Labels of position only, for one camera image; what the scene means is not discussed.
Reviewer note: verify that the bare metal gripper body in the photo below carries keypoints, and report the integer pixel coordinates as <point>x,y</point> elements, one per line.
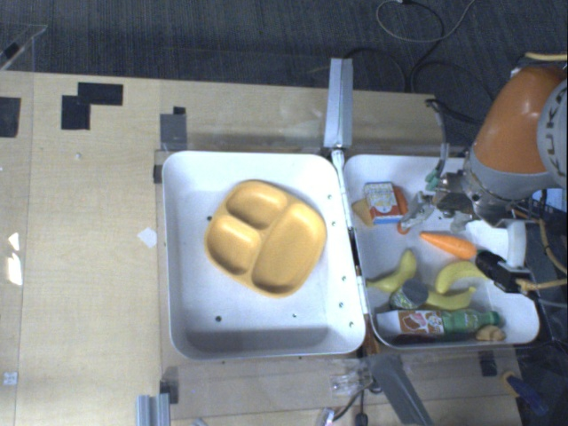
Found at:
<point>457,193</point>

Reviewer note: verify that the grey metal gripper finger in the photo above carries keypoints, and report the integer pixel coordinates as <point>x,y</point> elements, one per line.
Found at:
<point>461,223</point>
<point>418,213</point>

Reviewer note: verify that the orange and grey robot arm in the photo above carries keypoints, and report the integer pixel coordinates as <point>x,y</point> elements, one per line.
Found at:
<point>510,118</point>

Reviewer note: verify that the orange sausage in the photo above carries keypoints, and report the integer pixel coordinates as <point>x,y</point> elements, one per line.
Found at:
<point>401,202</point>

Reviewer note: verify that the orange carrot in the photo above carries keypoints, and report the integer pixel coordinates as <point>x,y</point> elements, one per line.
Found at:
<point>450,244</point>

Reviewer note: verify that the blue and red carton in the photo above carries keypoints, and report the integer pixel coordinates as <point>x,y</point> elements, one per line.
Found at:
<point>381,202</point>

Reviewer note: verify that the white plastic tray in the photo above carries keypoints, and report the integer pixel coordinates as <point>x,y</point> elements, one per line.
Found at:
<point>390,246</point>
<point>195,309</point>

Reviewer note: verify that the yellow banana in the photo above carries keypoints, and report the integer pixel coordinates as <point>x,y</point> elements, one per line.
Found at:
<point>457,273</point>
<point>450,301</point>
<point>399,273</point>

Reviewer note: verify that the yellow pizza slice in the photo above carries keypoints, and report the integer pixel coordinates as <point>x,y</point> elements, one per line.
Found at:
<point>364,213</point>

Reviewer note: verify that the green can with grey lid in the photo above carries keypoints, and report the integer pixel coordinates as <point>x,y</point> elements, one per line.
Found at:
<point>410,294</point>

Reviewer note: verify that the green bottle with white label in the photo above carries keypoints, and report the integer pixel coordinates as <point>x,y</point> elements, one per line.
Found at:
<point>430,322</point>

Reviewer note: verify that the tan biscuit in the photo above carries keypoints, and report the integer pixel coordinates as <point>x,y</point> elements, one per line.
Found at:
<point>490,333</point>

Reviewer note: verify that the yellow divided plate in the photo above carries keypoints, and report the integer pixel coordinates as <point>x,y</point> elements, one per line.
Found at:
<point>288,246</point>

